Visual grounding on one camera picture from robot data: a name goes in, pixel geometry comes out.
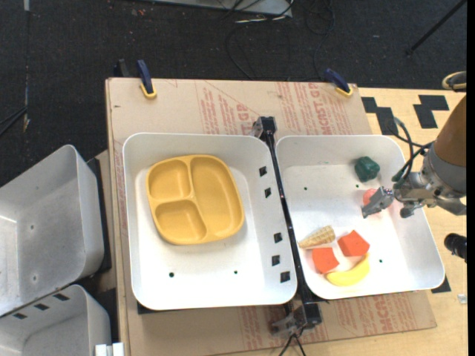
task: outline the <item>table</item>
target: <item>table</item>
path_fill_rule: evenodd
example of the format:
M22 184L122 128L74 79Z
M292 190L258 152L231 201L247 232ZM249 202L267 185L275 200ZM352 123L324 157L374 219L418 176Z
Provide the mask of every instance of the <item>table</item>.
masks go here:
M238 339L239 326L224 320L227 316L239 317L236 308L207 309L205 317L208 320L205 323L204 311L201 310L189 310L186 323L181 322L178 313L160 314L158 322L167 322L160 329L162 334L157 333L155 314L137 314L137 302L131 297L127 233L123 230L126 226L121 215L125 204L120 199L123 197L123 186L117 182L121 178L122 161L118 150L127 135L137 131L244 134L249 132L252 120L260 115L275 116L281 136L316 134L325 130L333 134L380 134L377 117L383 117L390 108L393 115L406 124L413 141L426 143L435 139L451 111L431 111L438 128L422 129L413 106L422 103L419 96L442 96L450 110L462 98L459 93L445 90L388 90L353 86L355 93L350 104L334 94L334 88L328 84L175 79L154 79L153 82L158 91L157 101L148 101L140 95L139 79L114 78L106 81L119 335L129 356L170 355L181 346L184 346L182 355L193 352L197 355L216 355L242 349ZM325 96L325 102L312 100L316 91L320 99ZM364 111L361 98L364 98L368 112ZM256 106L249 104L250 101L256 102ZM406 144L396 141L407 158ZM418 162L419 159L414 170L420 167ZM432 328L418 331L309 343L304 345L308 355L380 355L382 349L392 355L468 353L468 305L458 298L458 294L467 294L467 267L462 259L452 256L443 245L445 236L451 232L466 235L466 217L455 217L441 208L424 210L451 287L451 291L435 294L419 292L427 295L434 326L426 325L423 328ZM206 341L214 332L225 334L220 339L222 344ZM160 336L166 337L170 345L152 341ZM231 355L278 355L281 349L278 344L275 345L274 349L258 349L259 345L250 344L247 349L254 348L254 351ZM287 354L299 355L299 351L297 348L290 349Z

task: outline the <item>black pole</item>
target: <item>black pole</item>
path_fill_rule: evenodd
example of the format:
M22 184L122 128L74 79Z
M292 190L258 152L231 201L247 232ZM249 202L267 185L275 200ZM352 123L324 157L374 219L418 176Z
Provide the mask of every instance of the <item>black pole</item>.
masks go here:
M467 0L460 0L459 3L451 9L449 13L447 13L437 24L435 24L425 35L422 36L418 42L416 42L411 48L406 50L407 55L412 55L414 53L414 50L417 49L422 42L424 42L433 32L435 32L439 27L444 24L463 4L465 4Z

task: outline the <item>yellow clamp pad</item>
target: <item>yellow clamp pad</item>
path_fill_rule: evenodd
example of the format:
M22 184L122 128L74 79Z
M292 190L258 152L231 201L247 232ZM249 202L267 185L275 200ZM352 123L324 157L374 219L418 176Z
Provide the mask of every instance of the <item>yellow clamp pad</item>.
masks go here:
M337 92L340 93L341 95L343 95L343 96L349 98L350 96L353 95L353 89L352 89L350 86L348 86L348 88L350 89L349 92L346 92L345 90L342 90L340 87L336 87L335 89L336 89Z
M143 94L145 95L145 97L147 99L154 99L154 98L157 97L157 91L155 90L155 87L153 87L154 90L151 93L147 92L147 90L145 89L145 86L143 85L143 83L140 83L140 88L142 89L142 92L143 92Z

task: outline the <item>yellow plate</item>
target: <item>yellow plate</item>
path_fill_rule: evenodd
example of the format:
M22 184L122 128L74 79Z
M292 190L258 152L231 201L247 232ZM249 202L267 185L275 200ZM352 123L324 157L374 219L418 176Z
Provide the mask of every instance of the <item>yellow plate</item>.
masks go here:
M228 166L215 156L158 162L148 171L146 183L155 226L170 243L222 240L243 226L238 187Z

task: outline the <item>robotic hand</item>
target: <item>robotic hand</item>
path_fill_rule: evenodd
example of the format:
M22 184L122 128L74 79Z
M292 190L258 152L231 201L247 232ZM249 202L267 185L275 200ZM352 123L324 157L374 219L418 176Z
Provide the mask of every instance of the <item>robotic hand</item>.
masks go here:
M445 88L450 86L447 80L456 74L445 78L442 85ZM436 140L414 153L403 169L393 177L393 189L379 188L371 196L370 202L362 208L363 217L380 212L394 199L403 203L400 214L404 218L412 216L414 210L424 205L439 206L455 215L467 214L467 206L460 200L467 194L466 98L465 95L461 99ZM412 166L412 160L418 154L425 157L421 170L408 173L408 166Z

